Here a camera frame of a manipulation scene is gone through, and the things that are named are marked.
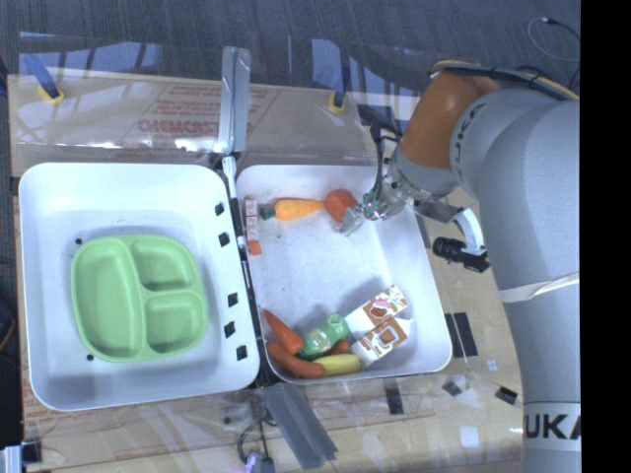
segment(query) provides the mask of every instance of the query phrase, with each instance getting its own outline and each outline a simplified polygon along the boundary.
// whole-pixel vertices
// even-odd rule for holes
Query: white tray
[[[375,182],[376,168],[355,166],[253,166],[237,180],[240,198],[259,204],[281,197],[323,199],[329,191],[349,189],[358,201]],[[321,210],[303,219],[258,220],[262,255],[249,258],[259,308],[268,308],[300,334],[331,313],[350,313],[395,284],[409,299],[400,317],[412,318],[410,338],[362,372],[304,380],[270,361],[284,380],[310,384],[400,376],[442,369],[452,357],[427,251],[414,213],[404,210],[386,221],[367,221],[351,236],[333,229]],[[261,319],[263,336],[272,333]]]
[[[219,216],[218,204],[225,209]],[[254,380],[260,359],[227,192],[215,172],[194,165],[37,165],[20,182],[20,213],[31,383],[42,403],[84,410],[237,390]],[[231,241],[225,246],[222,233]],[[89,361],[70,294],[77,241],[131,234],[173,237],[193,253],[208,330],[195,347],[168,358]],[[229,306],[232,293],[238,302]],[[226,337],[232,321],[235,332]],[[239,347],[246,350],[240,360]]]

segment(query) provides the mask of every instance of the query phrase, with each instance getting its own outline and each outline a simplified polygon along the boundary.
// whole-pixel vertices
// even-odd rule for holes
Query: white label
[[[460,443],[464,448],[477,448],[480,438],[475,426],[460,426]]]
[[[524,447],[580,452],[581,403],[527,403]]]

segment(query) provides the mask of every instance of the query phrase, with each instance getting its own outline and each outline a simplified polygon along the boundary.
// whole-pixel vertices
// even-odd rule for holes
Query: black cable
[[[530,79],[530,82],[528,83],[528,87],[532,90],[536,90],[536,81],[540,78],[541,76],[539,74],[534,74],[532,76],[532,79]]]
[[[516,70],[518,70],[519,72],[532,72],[534,74],[538,74],[539,77],[545,77],[547,79],[552,79],[552,77],[550,77],[546,72],[544,72],[540,68],[533,67],[531,65],[522,65],[521,67],[518,67]]]
[[[382,194],[382,184],[384,183],[384,143],[382,140],[382,124],[377,120],[374,120],[371,123],[371,137],[373,137],[373,142],[375,142],[375,145],[377,146],[377,176],[375,177],[375,185],[373,186],[373,190],[375,191],[374,199],[377,201]]]
[[[532,75],[523,74],[516,70],[505,70],[499,68],[481,67],[471,63],[464,63],[459,61],[439,61],[437,62],[432,73],[437,73],[441,70],[453,70],[460,75],[465,76],[489,76],[491,70],[493,71],[493,78],[502,81],[508,81],[517,84],[527,84],[531,89],[537,89],[542,93],[549,95],[557,100],[576,100],[578,97],[576,94],[570,92],[565,87],[545,79],[538,77],[533,79]]]
[[[381,137],[379,137],[379,140],[389,140],[390,142],[400,142],[401,141],[400,138],[389,137],[387,135],[382,135]]]
[[[576,30],[574,30],[572,27],[569,27],[568,25],[566,25],[565,23],[561,23],[560,21],[554,20],[552,18],[543,18],[543,22],[547,23],[548,25],[557,25],[561,28],[564,28],[565,30],[567,30],[570,34],[572,34],[573,36],[576,37],[576,39],[580,42],[581,41],[581,36],[576,32]]]
[[[276,421],[274,421],[272,419],[271,414],[267,411],[265,412],[265,414],[256,419],[252,424],[250,424],[247,428],[245,428],[245,430],[241,433],[241,435],[239,436],[239,440],[237,441],[237,453],[239,454],[239,458],[241,459],[241,461],[243,462],[243,464],[247,464],[247,457],[245,456],[244,453],[244,443],[245,440],[247,439],[247,435],[249,435],[249,433],[251,433],[251,431],[256,427],[259,426],[260,428],[260,439],[262,439],[263,441],[263,448],[265,450],[265,458],[269,458],[269,452],[267,450],[267,440],[265,439],[265,432],[263,429],[263,423],[269,425],[269,426],[278,426],[278,424],[276,423]]]
[[[576,79],[580,73],[581,66],[579,65],[579,68],[576,69],[576,71],[574,72],[574,74],[572,74],[572,77],[570,78],[570,82],[568,83],[568,90],[574,89],[574,83],[576,82]]]

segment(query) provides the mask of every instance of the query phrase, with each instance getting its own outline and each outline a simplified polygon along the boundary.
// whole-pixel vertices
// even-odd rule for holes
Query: yellow banana
[[[333,354],[317,358],[314,363],[324,366],[324,376],[358,372],[362,362],[356,354]]]

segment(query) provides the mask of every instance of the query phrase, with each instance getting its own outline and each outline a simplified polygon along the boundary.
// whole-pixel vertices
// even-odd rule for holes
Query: orange carrot
[[[302,198],[283,198],[274,204],[276,218],[281,221],[293,221],[324,207],[324,202]]]
[[[264,309],[263,315],[278,341],[292,356],[305,347],[305,340],[271,311]]]
[[[355,205],[357,205],[357,200],[351,192],[346,189],[331,191],[324,199],[326,211],[338,223],[341,223],[344,219],[344,214],[346,214],[348,207],[354,207]]]

